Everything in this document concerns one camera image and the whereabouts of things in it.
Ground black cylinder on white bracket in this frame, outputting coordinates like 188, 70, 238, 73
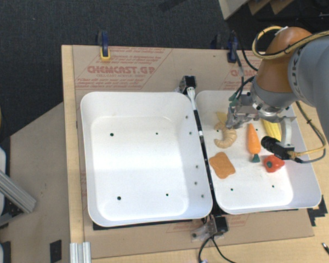
260, 116, 297, 161

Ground white plastic tray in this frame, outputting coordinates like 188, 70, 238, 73
80, 91, 214, 227
195, 89, 323, 215

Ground brown cardboard board red print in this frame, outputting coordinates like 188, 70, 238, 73
72, 44, 323, 259

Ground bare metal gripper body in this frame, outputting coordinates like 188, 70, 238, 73
229, 93, 289, 124

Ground red toy bell pepper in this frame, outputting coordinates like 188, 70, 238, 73
263, 155, 286, 173

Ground thin black and white rod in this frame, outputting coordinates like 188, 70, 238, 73
186, 87, 218, 216

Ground black block with thin wires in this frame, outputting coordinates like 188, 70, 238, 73
177, 75, 197, 94
191, 215, 230, 242

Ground beige toy croissant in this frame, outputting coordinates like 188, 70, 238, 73
213, 121, 238, 149

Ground orange toy carrot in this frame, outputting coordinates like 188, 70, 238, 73
247, 123, 262, 163

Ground yellow toy corn cob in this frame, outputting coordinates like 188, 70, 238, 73
261, 118, 282, 142

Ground yellow toy food piece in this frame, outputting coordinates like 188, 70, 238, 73
215, 111, 229, 124

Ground orange toy biscuit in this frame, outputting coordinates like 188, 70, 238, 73
208, 151, 236, 180

